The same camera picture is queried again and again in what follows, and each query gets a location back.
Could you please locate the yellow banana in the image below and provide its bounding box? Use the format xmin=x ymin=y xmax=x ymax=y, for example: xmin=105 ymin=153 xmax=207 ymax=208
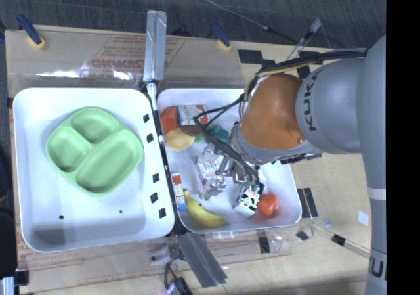
xmin=183 ymin=189 xmax=226 ymax=229

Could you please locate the black and white cow-print carton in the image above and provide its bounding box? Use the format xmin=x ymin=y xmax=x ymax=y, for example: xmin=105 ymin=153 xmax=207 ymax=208
xmin=233 ymin=181 xmax=265 ymax=219

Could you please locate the red and white small carton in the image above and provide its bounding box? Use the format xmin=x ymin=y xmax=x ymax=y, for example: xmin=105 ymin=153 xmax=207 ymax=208
xmin=171 ymin=172 xmax=188 ymax=212

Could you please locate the thin black and white rod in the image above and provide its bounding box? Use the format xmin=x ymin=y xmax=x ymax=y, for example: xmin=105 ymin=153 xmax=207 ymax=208
xmin=146 ymin=82 xmax=180 ymax=236

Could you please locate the yellow round toy bread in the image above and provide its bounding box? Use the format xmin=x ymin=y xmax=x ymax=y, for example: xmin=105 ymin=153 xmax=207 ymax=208
xmin=164 ymin=127 xmax=196 ymax=152

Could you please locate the brown cardboard board red print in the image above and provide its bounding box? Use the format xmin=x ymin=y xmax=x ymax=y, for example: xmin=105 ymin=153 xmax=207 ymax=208
xmin=5 ymin=24 xmax=293 ymax=293

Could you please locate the white printed packet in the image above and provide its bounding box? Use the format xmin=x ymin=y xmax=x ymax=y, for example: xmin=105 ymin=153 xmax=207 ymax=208
xmin=196 ymin=144 xmax=221 ymax=186

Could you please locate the green divided plate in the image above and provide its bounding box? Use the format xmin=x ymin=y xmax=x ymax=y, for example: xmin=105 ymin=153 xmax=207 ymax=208
xmin=45 ymin=106 xmax=145 ymax=196

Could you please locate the silver crumpled packet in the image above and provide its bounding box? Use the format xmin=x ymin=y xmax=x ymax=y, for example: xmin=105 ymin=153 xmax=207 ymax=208
xmin=199 ymin=176 xmax=228 ymax=201

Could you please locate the brown biscuit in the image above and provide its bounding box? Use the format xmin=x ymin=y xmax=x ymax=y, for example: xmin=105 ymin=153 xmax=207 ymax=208
xmin=179 ymin=124 xmax=205 ymax=137

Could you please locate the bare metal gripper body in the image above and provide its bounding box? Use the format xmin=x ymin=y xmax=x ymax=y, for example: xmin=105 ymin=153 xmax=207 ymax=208
xmin=224 ymin=152 xmax=261 ymax=175

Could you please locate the orange carton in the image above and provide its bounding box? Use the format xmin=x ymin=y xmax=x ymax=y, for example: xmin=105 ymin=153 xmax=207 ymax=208
xmin=160 ymin=106 xmax=180 ymax=135

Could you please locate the orange toy carrot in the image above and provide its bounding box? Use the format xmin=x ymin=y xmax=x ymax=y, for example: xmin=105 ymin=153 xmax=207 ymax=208
xmin=256 ymin=193 xmax=279 ymax=219

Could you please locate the blue and white carton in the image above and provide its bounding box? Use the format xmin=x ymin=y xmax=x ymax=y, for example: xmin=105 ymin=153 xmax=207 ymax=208
xmin=177 ymin=104 xmax=211 ymax=127

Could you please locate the white plastic tray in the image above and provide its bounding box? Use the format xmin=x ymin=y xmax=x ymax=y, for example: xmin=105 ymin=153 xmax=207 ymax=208
xmin=12 ymin=87 xmax=175 ymax=253
xmin=156 ymin=88 xmax=303 ymax=234

